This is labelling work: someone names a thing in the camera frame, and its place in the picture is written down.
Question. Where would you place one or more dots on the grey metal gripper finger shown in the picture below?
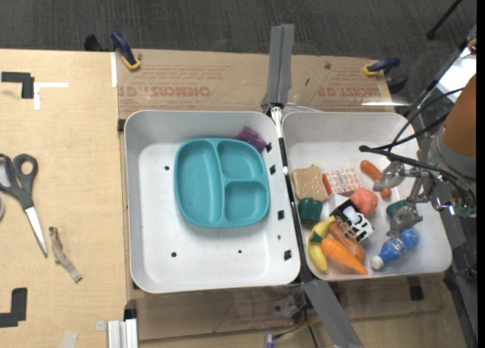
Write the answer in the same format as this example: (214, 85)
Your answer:
(390, 177)
(404, 218)

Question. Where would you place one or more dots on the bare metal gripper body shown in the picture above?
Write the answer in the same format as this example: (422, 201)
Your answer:
(435, 187)

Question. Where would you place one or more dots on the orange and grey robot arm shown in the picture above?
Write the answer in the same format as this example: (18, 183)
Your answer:
(460, 119)

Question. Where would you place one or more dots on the dark green can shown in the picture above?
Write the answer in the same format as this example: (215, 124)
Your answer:
(393, 208)

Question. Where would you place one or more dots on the orange sausage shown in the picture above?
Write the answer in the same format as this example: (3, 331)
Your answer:
(369, 169)

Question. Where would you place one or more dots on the blue plastic bottle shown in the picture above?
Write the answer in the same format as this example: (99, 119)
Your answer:
(398, 246)

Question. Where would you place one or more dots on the pink rounded toy food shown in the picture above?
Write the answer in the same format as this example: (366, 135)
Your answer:
(364, 200)

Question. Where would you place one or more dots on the white and orange packet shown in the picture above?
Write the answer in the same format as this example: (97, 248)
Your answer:
(343, 181)

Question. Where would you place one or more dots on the black and white carton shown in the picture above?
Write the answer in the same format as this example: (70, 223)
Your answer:
(356, 221)

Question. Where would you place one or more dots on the small orange stick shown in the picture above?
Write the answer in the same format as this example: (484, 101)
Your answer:
(327, 184)

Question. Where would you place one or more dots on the orange carrot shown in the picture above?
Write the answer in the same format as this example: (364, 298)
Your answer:
(341, 253)

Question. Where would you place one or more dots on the white plastic tray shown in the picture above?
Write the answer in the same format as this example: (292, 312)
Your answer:
(159, 255)
(326, 138)

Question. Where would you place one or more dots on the tan bread slice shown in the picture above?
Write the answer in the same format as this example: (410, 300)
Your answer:
(308, 184)

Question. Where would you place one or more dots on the green bell pepper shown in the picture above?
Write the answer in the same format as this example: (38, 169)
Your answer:
(310, 210)

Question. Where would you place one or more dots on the yellow banana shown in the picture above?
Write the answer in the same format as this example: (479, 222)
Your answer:
(316, 253)

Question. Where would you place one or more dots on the purple grapes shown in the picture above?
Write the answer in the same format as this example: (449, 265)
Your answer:
(251, 136)

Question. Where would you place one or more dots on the brown cardboard board red print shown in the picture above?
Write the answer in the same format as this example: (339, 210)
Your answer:
(235, 81)

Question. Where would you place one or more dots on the teal divided plate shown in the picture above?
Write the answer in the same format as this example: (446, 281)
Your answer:
(201, 183)

